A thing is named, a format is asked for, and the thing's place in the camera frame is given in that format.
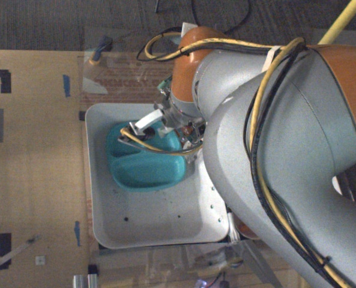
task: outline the teal plate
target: teal plate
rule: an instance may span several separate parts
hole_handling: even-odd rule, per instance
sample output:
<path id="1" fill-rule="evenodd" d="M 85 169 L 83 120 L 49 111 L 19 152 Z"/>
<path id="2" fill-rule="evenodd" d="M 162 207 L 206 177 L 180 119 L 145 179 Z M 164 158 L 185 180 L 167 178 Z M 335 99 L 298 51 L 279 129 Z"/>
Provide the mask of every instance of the teal plate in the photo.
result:
<path id="1" fill-rule="evenodd" d="M 120 143 L 120 129 L 127 125 L 128 122 L 116 124 L 106 137 L 106 155 L 115 182 L 132 192 L 161 190 L 179 183 L 186 174 L 184 157 L 140 151 Z M 147 140 L 147 144 L 166 151 L 180 150 L 181 145 L 175 132 L 171 131 L 161 138 L 157 132 L 160 127 L 161 122 L 152 126 L 156 135 Z"/>

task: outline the dark floor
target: dark floor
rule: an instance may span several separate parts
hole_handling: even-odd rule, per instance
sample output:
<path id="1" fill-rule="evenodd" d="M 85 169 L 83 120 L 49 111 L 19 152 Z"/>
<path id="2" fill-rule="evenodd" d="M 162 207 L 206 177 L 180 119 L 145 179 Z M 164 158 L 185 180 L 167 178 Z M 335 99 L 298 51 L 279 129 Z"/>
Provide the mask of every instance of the dark floor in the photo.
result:
<path id="1" fill-rule="evenodd" d="M 225 31 L 247 15 L 232 37 L 284 44 L 310 42 L 350 0 L 194 0 L 202 25 Z M 0 49 L 83 50 L 86 28 L 115 28 L 152 35 L 193 22 L 191 0 L 0 0 Z M 347 27 L 356 31 L 356 17 Z"/>

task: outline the yellow pole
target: yellow pole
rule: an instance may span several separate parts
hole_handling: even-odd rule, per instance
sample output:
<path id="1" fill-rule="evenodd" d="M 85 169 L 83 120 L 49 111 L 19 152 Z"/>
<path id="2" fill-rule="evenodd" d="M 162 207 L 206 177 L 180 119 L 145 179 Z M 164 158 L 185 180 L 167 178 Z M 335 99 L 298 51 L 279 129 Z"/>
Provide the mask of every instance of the yellow pole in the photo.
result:
<path id="1" fill-rule="evenodd" d="M 319 41 L 319 45 L 332 44 L 341 31 L 348 25 L 351 19 L 356 15 L 356 0 L 351 0 L 339 17 L 335 20 L 331 28 Z"/>

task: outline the plywood surface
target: plywood surface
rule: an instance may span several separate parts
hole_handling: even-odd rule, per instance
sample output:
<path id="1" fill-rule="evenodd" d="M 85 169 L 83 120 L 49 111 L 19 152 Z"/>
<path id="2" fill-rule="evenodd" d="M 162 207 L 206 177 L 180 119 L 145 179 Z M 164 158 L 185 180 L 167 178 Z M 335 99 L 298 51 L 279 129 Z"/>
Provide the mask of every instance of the plywood surface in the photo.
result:
<path id="1" fill-rule="evenodd" d="M 0 287 L 70 287 L 74 274 L 87 273 L 77 56 L 0 50 L 0 69 L 12 75 L 12 93 L 0 93 L 0 233 L 12 233 L 12 249 L 41 235 L 0 271 Z M 63 74 L 70 77 L 71 97 L 65 96 Z M 44 266 L 35 266 L 39 255 L 46 256 Z"/>

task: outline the teal bowl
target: teal bowl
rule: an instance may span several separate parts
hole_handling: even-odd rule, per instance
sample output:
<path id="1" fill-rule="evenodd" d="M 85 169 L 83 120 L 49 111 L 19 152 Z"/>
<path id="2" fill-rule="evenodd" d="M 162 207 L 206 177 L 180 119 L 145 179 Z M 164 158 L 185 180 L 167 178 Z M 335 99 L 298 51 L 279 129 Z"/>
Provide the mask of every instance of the teal bowl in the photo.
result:
<path id="1" fill-rule="evenodd" d="M 182 156 L 140 151 L 118 141 L 123 122 L 113 126 L 106 137 L 106 155 L 110 173 L 115 182 L 127 191 L 155 191 L 172 187 L 186 174 L 186 160 Z M 147 144 L 166 151 L 181 149 L 178 136 L 171 131 L 164 138 L 158 135 L 161 122 L 155 123 L 155 136 Z"/>

